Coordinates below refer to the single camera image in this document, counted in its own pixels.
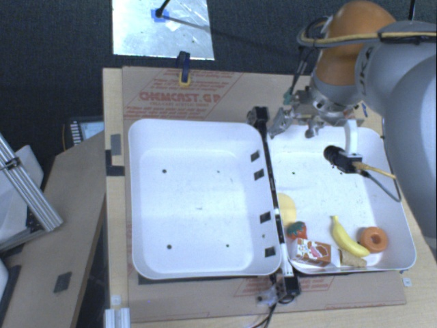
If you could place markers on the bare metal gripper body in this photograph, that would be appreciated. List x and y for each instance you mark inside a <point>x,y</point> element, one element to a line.
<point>317,109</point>

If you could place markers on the yellow banana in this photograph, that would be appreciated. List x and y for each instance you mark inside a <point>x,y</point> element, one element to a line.
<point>345,239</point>

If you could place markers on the brown and white carton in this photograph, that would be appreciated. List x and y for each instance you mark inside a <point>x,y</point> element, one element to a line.
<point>312,251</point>

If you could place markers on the red strawberry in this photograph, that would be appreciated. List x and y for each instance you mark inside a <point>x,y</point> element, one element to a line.
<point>297,230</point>

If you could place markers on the pale yellow rounded toy food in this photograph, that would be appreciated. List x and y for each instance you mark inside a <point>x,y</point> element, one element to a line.
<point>287,207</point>

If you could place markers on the thin black and white rod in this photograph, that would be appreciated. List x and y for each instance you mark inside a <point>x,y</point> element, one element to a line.
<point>273,190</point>

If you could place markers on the white plastic tray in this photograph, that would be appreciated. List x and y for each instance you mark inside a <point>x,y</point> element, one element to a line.
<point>324,190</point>
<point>198,200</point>

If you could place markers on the black cylinder on white bracket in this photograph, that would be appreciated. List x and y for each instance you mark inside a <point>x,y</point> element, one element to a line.
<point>341,159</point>

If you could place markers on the orange doughnut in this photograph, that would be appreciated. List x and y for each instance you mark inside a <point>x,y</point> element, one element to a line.
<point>368,243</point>

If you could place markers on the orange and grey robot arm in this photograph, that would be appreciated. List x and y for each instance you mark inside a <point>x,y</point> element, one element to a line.
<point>403,87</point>

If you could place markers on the brown cardboard board, red print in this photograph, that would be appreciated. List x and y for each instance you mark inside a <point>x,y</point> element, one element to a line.
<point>218,91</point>

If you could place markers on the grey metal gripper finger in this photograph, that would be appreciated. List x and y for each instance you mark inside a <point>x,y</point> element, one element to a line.
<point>314,126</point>
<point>279,123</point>

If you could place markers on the beige toy cone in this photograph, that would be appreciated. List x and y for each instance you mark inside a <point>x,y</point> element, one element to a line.
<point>351,260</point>

